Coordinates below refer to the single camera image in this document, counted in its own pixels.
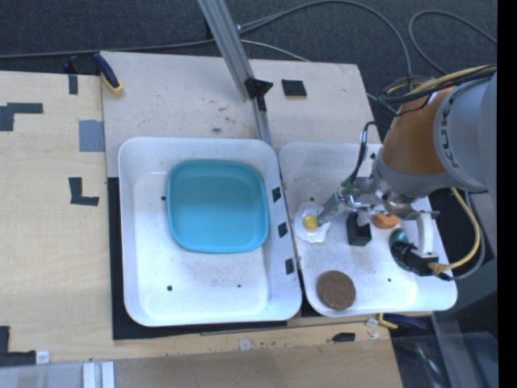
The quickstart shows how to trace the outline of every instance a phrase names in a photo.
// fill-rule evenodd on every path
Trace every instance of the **black connector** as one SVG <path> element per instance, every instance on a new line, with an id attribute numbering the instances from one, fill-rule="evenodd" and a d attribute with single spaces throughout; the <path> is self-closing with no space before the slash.
<path id="1" fill-rule="evenodd" d="M 350 213 L 347 218 L 348 244 L 351 246 L 366 246 L 372 240 L 370 224 L 359 226 L 357 224 L 357 213 Z"/>
<path id="2" fill-rule="evenodd" d="M 436 253 L 430 255 L 422 255 L 417 253 L 417 247 L 413 243 L 394 242 L 391 245 L 391 254 L 393 258 L 403 267 L 411 270 L 419 276 L 430 276 L 433 274 L 429 263 L 438 263 Z"/>

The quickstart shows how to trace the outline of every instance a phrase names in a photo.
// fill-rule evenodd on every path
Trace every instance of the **wooden table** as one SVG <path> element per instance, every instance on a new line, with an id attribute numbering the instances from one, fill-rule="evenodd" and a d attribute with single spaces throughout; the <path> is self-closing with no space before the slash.
<path id="1" fill-rule="evenodd" d="M 360 82 L 355 66 L 344 68 L 356 74 L 355 81 Z M 320 377 L 341 378 L 347 369 L 355 369 L 356 377 L 359 370 L 372 384 L 401 386 L 388 330 L 366 327 L 365 317 L 295 317 L 281 329 L 114 341 L 109 164 L 104 151 L 81 150 L 79 139 L 80 122 L 106 123 L 104 89 L 99 77 L 79 75 L 78 93 L 74 94 L 74 79 L 64 74 L 0 73 L 0 107 L 13 103 L 43 105 L 43 113 L 16 112 L 12 131 L 0 131 L 0 325 L 11 327 L 11 352 L 48 351 L 52 363 L 167 356 L 180 361 L 209 352 L 237 352 L 243 349 L 244 340 L 252 351 L 265 348 L 256 355 L 268 361 L 272 358 L 282 369 L 285 381 L 303 379 L 303 373 L 296 373 L 293 367 L 301 366 L 308 372 L 310 361 L 313 375 Z M 362 92 L 357 96 L 367 119 L 366 95 Z M 356 141 L 364 119 L 359 118 L 348 132 L 336 137 Z M 275 128 L 281 127 L 272 120 L 274 134 L 278 133 Z M 288 141 L 291 129 L 287 132 L 291 135 L 284 139 L 276 135 L 277 142 Z M 108 149 L 109 131 L 106 134 Z M 77 177 L 82 179 L 82 195 L 98 197 L 97 205 L 71 204 L 69 179 Z M 379 340 L 370 340 L 372 331 L 377 332 Z M 331 339 L 340 332 L 355 333 L 356 342 L 333 344 Z M 295 360 L 289 359 L 292 354 L 286 349 L 295 350 Z M 353 352 L 364 349 L 368 350 L 365 357 L 369 361 L 364 364 L 375 364 L 374 373 L 368 366 L 361 369 L 353 361 L 343 361 L 344 352 L 353 357 Z M 323 358 L 322 354 L 327 357 L 326 365 L 313 362 L 314 356 Z M 334 370 L 330 374 L 328 367 Z"/>

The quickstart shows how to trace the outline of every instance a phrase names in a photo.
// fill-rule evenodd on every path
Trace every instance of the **white sink basin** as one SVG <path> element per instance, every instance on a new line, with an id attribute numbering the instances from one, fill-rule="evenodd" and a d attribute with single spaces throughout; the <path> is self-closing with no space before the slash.
<path id="1" fill-rule="evenodd" d="M 220 159 L 262 177 L 269 235 L 261 247 L 230 254 L 182 248 L 166 207 L 173 167 Z M 275 151 L 257 140 L 137 137 L 119 152 L 124 304 L 148 326 L 286 320 L 301 306 L 294 245 Z"/>

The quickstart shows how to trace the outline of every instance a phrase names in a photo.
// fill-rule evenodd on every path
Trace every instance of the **white tray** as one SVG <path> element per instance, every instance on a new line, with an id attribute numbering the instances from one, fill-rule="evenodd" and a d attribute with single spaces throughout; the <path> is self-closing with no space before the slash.
<path id="1" fill-rule="evenodd" d="M 369 145 L 368 155 L 380 145 Z M 290 143 L 279 156 L 290 217 L 302 202 L 314 200 L 323 205 L 339 184 L 353 171 L 359 144 Z M 370 175 L 372 160 L 367 158 L 359 176 Z M 431 209 L 428 199 L 420 200 L 416 209 Z M 402 222 L 410 241 L 418 243 L 415 221 Z M 433 222 L 434 251 L 440 263 L 447 263 L 443 245 Z M 372 225 L 372 240 L 364 247 L 347 243 L 345 215 L 335 218 L 323 243 L 310 244 L 295 237 L 305 293 L 311 306 L 325 316 L 350 316 L 388 312 L 446 310 L 456 302 L 454 282 L 434 276 L 420 277 L 400 268 L 389 251 L 391 230 Z M 345 310 L 332 310 L 317 295 L 318 277 L 326 271 L 339 270 L 354 282 L 356 298 Z"/>
<path id="2" fill-rule="evenodd" d="M 184 250 L 174 241 L 167 220 L 167 177 L 175 165 L 191 159 L 242 162 L 259 172 L 270 224 L 260 248 L 214 255 Z M 278 158 L 268 144 L 136 137 L 120 148 L 119 177 L 124 304 L 136 322 L 160 327 L 276 321 L 300 309 L 291 228 L 284 195 L 276 194 L 282 185 Z"/>

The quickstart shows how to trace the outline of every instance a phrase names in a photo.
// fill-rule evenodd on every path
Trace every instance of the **wire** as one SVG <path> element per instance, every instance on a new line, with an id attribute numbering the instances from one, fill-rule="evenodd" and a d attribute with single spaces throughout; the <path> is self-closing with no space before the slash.
<path id="1" fill-rule="evenodd" d="M 484 65 L 475 68 L 460 70 L 458 72 L 445 75 L 441 78 L 432 79 L 428 82 L 423 82 L 406 95 L 389 96 L 389 93 L 401 87 L 399 79 L 399 81 L 395 81 L 394 83 L 382 88 L 378 98 L 381 103 L 407 103 L 409 101 L 420 99 L 427 95 L 431 95 L 437 91 L 441 91 L 442 89 L 446 89 L 448 87 L 459 86 L 462 83 L 492 77 L 496 71 L 496 65 Z"/>
<path id="2" fill-rule="evenodd" d="M 429 268 L 432 269 L 433 274 L 436 276 L 440 276 L 441 273 L 443 273 L 447 270 L 451 270 L 453 268 L 458 268 L 459 266 L 463 266 L 464 264 L 469 262 L 474 257 L 474 255 L 477 253 L 477 250 L 479 248 L 479 244 L 481 241 L 479 224 L 477 223 L 476 218 L 474 217 L 473 213 L 470 211 L 469 207 L 467 206 L 467 204 L 465 203 L 463 198 L 461 198 L 461 195 L 458 192 L 458 190 L 456 188 L 451 188 L 451 191 L 452 191 L 452 194 L 454 195 L 454 197 L 460 203 L 461 208 L 467 214 L 467 217 L 469 218 L 470 222 L 472 223 L 472 226 L 474 228 L 474 244 L 473 244 L 472 248 L 470 249 L 469 253 L 467 253 L 467 255 L 465 257 L 463 257 L 462 259 L 458 260 L 455 263 L 451 263 L 451 264 L 429 263 Z"/>
<path id="3" fill-rule="evenodd" d="M 385 319 L 385 314 L 379 314 L 379 324 L 391 329 L 392 331 L 396 331 L 398 329 L 398 325 L 396 323 L 389 322 Z"/>
<path id="4" fill-rule="evenodd" d="M 249 23 L 244 23 L 239 26 L 239 32 L 241 35 L 255 31 L 261 27 L 264 27 L 270 23 L 273 23 L 283 17 L 291 15 L 297 11 L 304 10 L 313 6 L 320 6 L 325 4 L 345 4 L 350 6 L 355 6 L 360 9 L 366 10 L 372 14 L 374 14 L 378 19 L 382 20 L 389 29 L 393 32 L 393 34 L 397 37 L 398 41 L 402 46 L 402 50 L 404 52 L 404 57 L 406 59 L 407 66 L 407 75 L 411 76 L 411 61 L 409 56 L 409 51 L 406 46 L 406 43 L 402 39 L 400 33 L 397 29 L 379 12 L 373 10 L 371 7 L 365 6 L 364 4 L 353 2 L 350 0 L 317 0 L 313 2 L 307 2 L 305 4 L 300 4 L 299 6 L 295 6 L 291 9 L 280 11 L 278 13 L 274 13 L 273 15 L 268 15 L 261 19 L 252 20 Z M 0 60 L 5 59 L 24 59 L 24 58 L 33 58 L 33 57 L 56 57 L 56 56 L 73 56 L 73 55 L 87 55 L 98 53 L 102 50 L 111 50 L 117 52 L 144 52 L 144 51 L 152 51 L 152 50 L 163 50 L 163 49 L 180 49 L 186 47 L 193 46 L 201 46 L 204 44 L 212 44 L 214 43 L 214 39 L 206 39 L 206 40 L 196 40 L 185 43 L 175 43 L 175 44 L 160 44 L 154 46 L 141 46 L 141 47 L 127 47 L 127 48 L 97 48 L 97 49 L 83 49 L 83 50 L 67 50 L 60 52 L 47 52 L 47 53 L 25 53 L 25 54 L 3 54 L 0 55 Z"/>
<path id="5" fill-rule="evenodd" d="M 413 43 L 414 47 L 417 49 L 418 53 L 420 54 L 420 56 L 422 56 L 427 62 L 429 62 L 430 65 L 432 65 L 435 69 L 437 69 L 439 72 L 441 72 L 442 74 L 446 74 L 445 70 L 442 69 L 441 67 L 439 67 L 438 65 L 436 65 L 423 51 L 422 49 L 420 48 L 420 46 L 418 46 L 417 42 L 416 42 L 416 39 L 414 38 L 414 33 L 413 33 L 413 25 L 414 25 L 414 21 L 416 19 L 418 19 L 419 17 L 422 17 L 423 15 L 429 15 L 429 14 L 435 14 L 435 15 L 444 15 L 444 16 L 447 16 L 447 17 L 450 17 L 451 19 L 454 19 L 454 20 L 457 20 L 467 26 L 469 26 L 470 28 L 472 28 L 473 30 L 475 30 L 476 32 L 479 32 L 480 34 L 482 34 L 486 39 L 490 40 L 492 43 L 496 44 L 497 45 L 497 41 L 496 39 L 494 39 L 492 36 L 490 36 L 488 33 L 482 31 L 479 27 L 475 26 L 474 24 L 470 23 L 469 21 L 465 20 L 465 19 L 462 19 L 461 17 L 457 16 L 457 15 L 453 15 L 451 13 L 447 13 L 446 11 L 439 11 L 439 10 L 424 10 L 424 11 L 419 11 L 418 13 L 416 13 L 415 15 L 413 15 L 413 17 L 411 18 L 410 20 L 410 24 L 409 24 L 409 34 L 410 34 L 410 40 L 411 40 L 411 43 Z"/>
<path id="6" fill-rule="evenodd" d="M 295 59 L 298 59 L 299 61 L 307 61 L 307 62 L 310 62 L 309 59 L 305 59 L 304 57 L 302 56 L 298 56 L 296 55 L 295 53 L 291 53 L 285 49 L 282 49 L 282 48 L 277 48 L 276 46 L 271 46 L 270 44 L 265 44 L 265 43 L 261 43 L 261 42 L 255 42 L 255 41 L 252 41 L 252 40 L 241 40 L 242 43 L 247 43 L 247 44 L 254 44 L 256 46 L 262 46 L 264 48 L 269 48 L 269 49 L 273 49 L 273 50 L 276 50 L 277 52 L 281 52 L 281 53 L 284 53 L 286 55 L 289 55 L 289 56 L 292 56 L 294 57 Z"/>
<path id="7" fill-rule="evenodd" d="M 374 101 L 380 103 L 379 99 L 376 96 L 370 95 L 369 93 L 367 93 L 366 96 L 368 98 L 373 99 Z M 397 111 L 394 108 L 390 107 L 389 105 L 384 105 L 384 104 L 382 104 L 382 106 L 389 109 L 392 112 L 392 115 L 387 114 L 390 118 L 395 117 L 395 115 L 397 114 Z"/>
<path id="8" fill-rule="evenodd" d="M 388 125 L 382 124 L 381 122 L 376 122 L 374 120 L 370 120 L 369 122 L 367 122 L 364 125 L 363 132 L 361 133 L 361 138 L 360 138 L 359 155 L 357 157 L 357 163 L 355 164 L 354 170 L 352 171 L 352 173 L 350 174 L 348 179 L 346 181 L 344 181 L 344 183 L 349 183 L 349 184 L 354 183 L 355 179 L 357 178 L 357 175 L 359 174 L 359 169 L 361 168 L 361 164 L 364 161 L 364 155 L 366 154 L 366 150 L 367 150 L 366 147 L 367 147 L 367 138 L 368 138 L 368 127 L 370 125 L 375 125 L 377 127 L 389 129 Z"/>
<path id="9" fill-rule="evenodd" d="M 473 212 L 473 207 L 470 203 L 470 194 L 468 194 L 468 193 L 465 195 L 465 203 L 469 207 L 470 211 Z M 477 257 L 476 263 L 467 272 L 462 273 L 459 276 L 450 276 L 452 280 L 461 280 L 461 279 L 464 279 L 465 277 L 469 277 L 472 274 L 474 274 L 483 265 L 483 262 L 485 261 L 485 255 L 486 255 L 486 244 L 485 244 L 484 235 L 480 234 L 479 239 L 480 239 L 479 240 L 479 251 L 478 251 L 479 256 Z"/>
<path id="10" fill-rule="evenodd" d="M 430 81 L 430 80 L 432 80 L 432 78 L 427 77 L 427 76 L 413 76 L 410 78 L 399 78 L 399 79 L 391 82 L 390 84 L 383 86 L 380 89 L 377 102 L 387 108 L 389 108 L 389 106 L 392 104 L 403 103 L 403 102 L 397 102 L 397 101 L 400 101 L 401 98 L 395 98 L 394 96 L 390 97 L 389 94 L 392 94 L 394 91 L 400 90 L 401 88 L 406 87 L 406 86 L 409 86 L 412 88 L 413 85 L 415 85 L 415 84 L 422 85 L 423 83 Z M 405 113 L 407 113 L 407 111 L 406 112 L 395 111 L 395 115 L 393 116 L 393 118 L 403 115 Z"/>

